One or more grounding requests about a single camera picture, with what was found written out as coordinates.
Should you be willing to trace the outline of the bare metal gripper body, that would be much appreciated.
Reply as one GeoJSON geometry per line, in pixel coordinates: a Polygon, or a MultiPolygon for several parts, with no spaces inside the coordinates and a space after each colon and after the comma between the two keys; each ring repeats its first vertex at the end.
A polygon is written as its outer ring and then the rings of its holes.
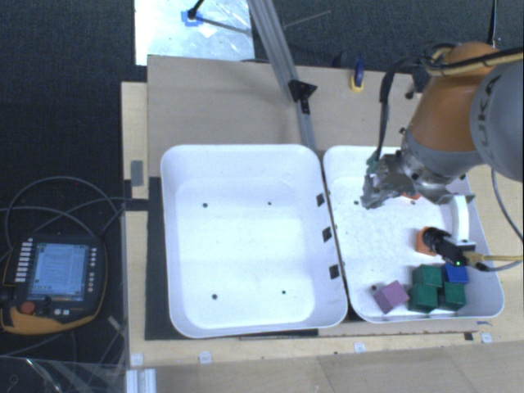
{"type": "Polygon", "coordinates": [[[395,198],[419,195],[441,205],[453,196],[446,187],[451,179],[430,171],[411,154],[385,154],[378,160],[373,153],[367,159],[367,175],[373,180],[375,192],[391,189],[395,191],[395,198]]]}

